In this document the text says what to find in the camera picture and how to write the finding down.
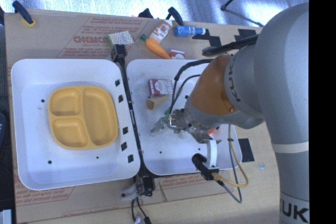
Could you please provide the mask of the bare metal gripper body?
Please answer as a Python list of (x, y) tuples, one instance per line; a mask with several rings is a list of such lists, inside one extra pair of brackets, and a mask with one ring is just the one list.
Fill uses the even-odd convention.
[(209, 140), (209, 128), (196, 121), (188, 109), (174, 110), (169, 117), (167, 125), (175, 133), (182, 130), (188, 132), (197, 142)]

